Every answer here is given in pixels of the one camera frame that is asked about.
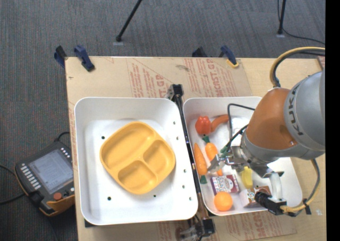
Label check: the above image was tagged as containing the white and brown carton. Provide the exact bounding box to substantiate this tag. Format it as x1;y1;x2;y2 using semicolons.
239;185;272;208

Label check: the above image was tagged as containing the black block with thin wires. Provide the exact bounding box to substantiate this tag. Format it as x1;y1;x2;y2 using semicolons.
166;84;185;102
175;216;216;241

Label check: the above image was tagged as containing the red bell pepper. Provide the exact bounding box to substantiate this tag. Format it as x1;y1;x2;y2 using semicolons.
194;115;212;136

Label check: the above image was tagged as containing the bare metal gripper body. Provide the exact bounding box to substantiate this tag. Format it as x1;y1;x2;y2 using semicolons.
224;145;256;174

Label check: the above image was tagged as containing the white plastic tray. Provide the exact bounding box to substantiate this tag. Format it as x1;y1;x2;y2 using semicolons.
182;96;303;217
73;96;199;226

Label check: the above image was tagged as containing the yellow divided plate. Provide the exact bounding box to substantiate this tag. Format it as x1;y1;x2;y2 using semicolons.
99;121;177;195

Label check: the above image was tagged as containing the orange ball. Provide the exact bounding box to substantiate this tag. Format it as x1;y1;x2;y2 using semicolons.
213;191;234;212

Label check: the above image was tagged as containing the orange sausage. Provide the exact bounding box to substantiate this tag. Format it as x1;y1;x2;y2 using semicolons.
210;114;230;133

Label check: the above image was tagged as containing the purple and white carton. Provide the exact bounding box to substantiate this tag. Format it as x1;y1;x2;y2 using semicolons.
210;174;241;196

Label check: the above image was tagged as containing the black cylinder on white bracket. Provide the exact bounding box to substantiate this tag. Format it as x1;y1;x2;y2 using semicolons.
254;171;288;215

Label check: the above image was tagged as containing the orange carrot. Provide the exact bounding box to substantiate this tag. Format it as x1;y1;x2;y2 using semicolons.
193;143;209;185
202;135;224;177

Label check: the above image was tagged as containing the yellow bottle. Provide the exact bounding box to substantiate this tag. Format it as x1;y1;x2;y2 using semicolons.
241;165;254;190

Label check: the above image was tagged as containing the brown cardboard board, red print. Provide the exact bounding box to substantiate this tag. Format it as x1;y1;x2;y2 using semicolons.
64;56;299;241

